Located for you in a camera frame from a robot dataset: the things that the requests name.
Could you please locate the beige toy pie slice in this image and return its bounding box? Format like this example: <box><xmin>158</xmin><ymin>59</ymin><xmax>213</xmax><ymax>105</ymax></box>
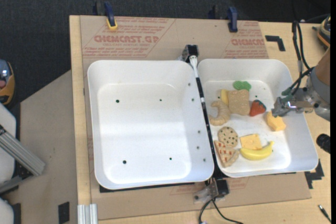
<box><xmin>213</xmin><ymin>140</ymin><xmax>240</xmax><ymax>169</ymax></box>

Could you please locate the green toy broccoli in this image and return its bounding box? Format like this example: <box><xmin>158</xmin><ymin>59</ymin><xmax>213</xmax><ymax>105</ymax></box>
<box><xmin>232</xmin><ymin>80</ymin><xmax>252</xmax><ymax>92</ymax></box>

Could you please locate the yellow banana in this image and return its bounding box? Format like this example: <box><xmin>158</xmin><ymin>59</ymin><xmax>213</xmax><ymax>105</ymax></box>
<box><xmin>239</xmin><ymin>141</ymin><xmax>276</xmax><ymax>162</ymax></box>

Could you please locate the yellow toy cheese slice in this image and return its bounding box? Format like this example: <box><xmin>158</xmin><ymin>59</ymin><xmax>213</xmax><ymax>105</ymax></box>
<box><xmin>239</xmin><ymin>133</ymin><xmax>264</xmax><ymax>151</ymax></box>

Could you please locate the yellow toy cheese wedge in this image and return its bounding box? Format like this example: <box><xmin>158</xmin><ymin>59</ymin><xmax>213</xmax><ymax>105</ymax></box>
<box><xmin>264</xmin><ymin>110</ymin><xmax>287</xmax><ymax>132</ymax></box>

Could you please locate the small yellow toy wedge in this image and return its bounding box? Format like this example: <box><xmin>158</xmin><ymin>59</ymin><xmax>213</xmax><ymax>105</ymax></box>
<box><xmin>220</xmin><ymin>89</ymin><xmax>230</xmax><ymax>106</ymax></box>

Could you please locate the thin black and white rod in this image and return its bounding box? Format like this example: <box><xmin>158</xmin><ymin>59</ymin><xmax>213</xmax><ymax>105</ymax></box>
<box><xmin>188</xmin><ymin>55</ymin><xmax>219</xmax><ymax>179</ymax></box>

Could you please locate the beige chocolate chip toy biscuit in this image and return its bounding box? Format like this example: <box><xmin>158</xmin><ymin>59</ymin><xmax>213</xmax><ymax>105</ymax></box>
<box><xmin>217</xmin><ymin>126</ymin><xmax>239</xmax><ymax>148</ymax></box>

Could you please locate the beige toy croissant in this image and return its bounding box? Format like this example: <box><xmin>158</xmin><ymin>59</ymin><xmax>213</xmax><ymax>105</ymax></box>
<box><xmin>208</xmin><ymin>100</ymin><xmax>233</xmax><ymax>127</ymax></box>

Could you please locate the white plastic tray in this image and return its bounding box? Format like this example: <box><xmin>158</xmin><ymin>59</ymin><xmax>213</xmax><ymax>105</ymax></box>
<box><xmin>196</xmin><ymin>58</ymin><xmax>319</xmax><ymax>178</ymax></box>
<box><xmin>87</xmin><ymin>59</ymin><xmax>215</xmax><ymax>190</ymax></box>

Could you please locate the red toy strawberry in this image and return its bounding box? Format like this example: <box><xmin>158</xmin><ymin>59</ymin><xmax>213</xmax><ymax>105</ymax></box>
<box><xmin>249</xmin><ymin>99</ymin><xmax>267</xmax><ymax>118</ymax></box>

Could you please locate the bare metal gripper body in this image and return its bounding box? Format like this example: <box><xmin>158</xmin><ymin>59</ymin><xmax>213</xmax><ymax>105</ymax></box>
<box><xmin>286</xmin><ymin>86</ymin><xmax>331</xmax><ymax>122</ymax></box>

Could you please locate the beige toy bread slice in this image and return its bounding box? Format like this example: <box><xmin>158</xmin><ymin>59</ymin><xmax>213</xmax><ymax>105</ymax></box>
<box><xmin>227</xmin><ymin>89</ymin><xmax>251</xmax><ymax>116</ymax></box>

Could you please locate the brown cardboard board red print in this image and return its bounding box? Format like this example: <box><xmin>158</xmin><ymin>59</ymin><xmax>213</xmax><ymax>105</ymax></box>
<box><xmin>79</xmin><ymin>15</ymin><xmax>312</xmax><ymax>220</ymax></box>

